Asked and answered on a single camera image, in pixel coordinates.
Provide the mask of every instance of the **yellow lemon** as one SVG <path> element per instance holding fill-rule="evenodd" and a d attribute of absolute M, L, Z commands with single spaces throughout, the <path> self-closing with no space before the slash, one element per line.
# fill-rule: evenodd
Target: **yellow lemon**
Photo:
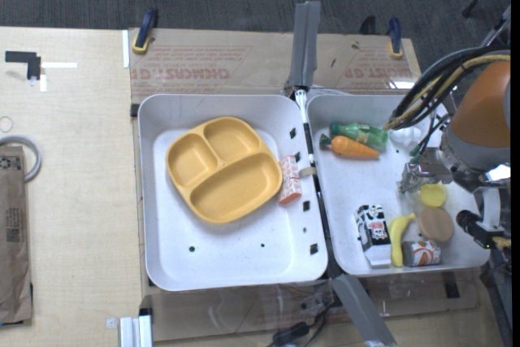
<path fill-rule="evenodd" d="M 419 191 L 421 201 L 430 207 L 440 207 L 446 201 L 446 188 L 441 182 L 437 184 L 424 184 Z"/>

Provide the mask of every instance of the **white plastic tray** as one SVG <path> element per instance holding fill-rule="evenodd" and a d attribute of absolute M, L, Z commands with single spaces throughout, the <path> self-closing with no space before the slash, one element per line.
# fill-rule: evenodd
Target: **white plastic tray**
<path fill-rule="evenodd" d="M 420 272 L 443 269 L 479 267 L 489 258 L 489 250 L 478 246 L 473 238 L 455 223 L 461 210 L 478 213 L 472 194 L 454 183 L 446 185 L 448 197 L 444 208 L 450 213 L 455 233 L 440 243 L 442 261 L 428 267 L 381 267 L 373 268 L 362 252 L 354 211 L 363 204 L 380 204 L 389 223 L 398 215 L 412 211 L 418 215 L 423 207 L 418 193 L 402 195 L 397 190 L 405 163 L 410 160 L 410 147 L 395 144 L 390 138 L 379 160 L 352 160 L 339 158 L 331 150 L 321 149 L 319 138 L 328 135 L 331 123 L 359 122 L 382 128 L 402 96 L 397 95 L 334 95 L 316 96 L 309 100 L 307 115 L 314 142 L 314 155 L 322 187 L 323 200 L 331 230 L 332 247 L 341 268 L 352 275 L 370 276 L 393 273 Z M 422 136 L 427 131 L 429 120 L 417 127 Z M 430 140 L 429 146 L 438 146 L 440 132 Z M 420 240 L 418 221 L 409 224 L 404 240 Z"/>
<path fill-rule="evenodd" d="M 159 94 L 144 100 L 138 122 L 149 278 L 169 291 L 318 279 L 327 251 L 311 176 L 301 178 L 302 196 L 293 202 L 282 206 L 275 196 L 226 224 L 199 219 L 177 192 L 167 174 L 167 147 L 220 116 L 243 119 L 279 160 L 299 153 L 298 168 L 310 165 L 301 113 L 286 97 Z"/>

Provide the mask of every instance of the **yellow divided plate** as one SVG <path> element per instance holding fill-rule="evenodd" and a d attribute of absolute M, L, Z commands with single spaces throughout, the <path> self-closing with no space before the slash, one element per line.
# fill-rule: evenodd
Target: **yellow divided plate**
<path fill-rule="evenodd" d="M 168 147 L 166 166 L 188 206 L 210 223 L 247 215 L 282 185 L 278 160 L 236 117 L 212 119 L 178 137 Z"/>

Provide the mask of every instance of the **yellow banana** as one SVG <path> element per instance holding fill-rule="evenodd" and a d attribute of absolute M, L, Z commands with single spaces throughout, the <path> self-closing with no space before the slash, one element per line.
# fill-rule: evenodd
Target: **yellow banana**
<path fill-rule="evenodd" d="M 401 238 L 410 221 L 415 219 L 415 213 L 410 215 L 400 215 L 392 219 L 388 225 L 388 235 L 392 244 L 392 264 L 395 267 L 403 266 L 403 250 L 401 248 Z"/>

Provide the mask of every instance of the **metal ring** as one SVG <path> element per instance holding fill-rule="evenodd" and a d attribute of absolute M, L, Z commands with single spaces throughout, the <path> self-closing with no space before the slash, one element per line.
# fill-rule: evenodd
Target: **metal ring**
<path fill-rule="evenodd" d="M 5 120 L 8 120 L 9 123 L 11 123 L 11 126 L 9 126 L 8 129 L 2 129 L 2 125 L 1 125 L 1 123 L 2 123 L 2 120 L 4 120 L 4 119 L 5 119 Z M 13 120 L 12 120 L 12 118 L 9 117 L 9 116 L 0 116 L 0 132 L 8 133 L 8 132 L 11 131 L 11 129 L 13 129 Z"/>
<path fill-rule="evenodd" d="M 31 171 L 29 171 L 24 177 L 24 182 L 29 182 L 40 171 L 40 167 L 41 167 L 40 151 L 38 150 L 36 144 L 26 136 L 10 135 L 10 136 L 5 136 L 5 137 L 0 137 L 0 145 L 7 145 L 8 143 L 20 143 L 21 145 L 26 145 L 32 152 L 34 152 L 34 154 L 36 156 L 36 162 L 34 163 L 34 167 L 32 167 Z"/>

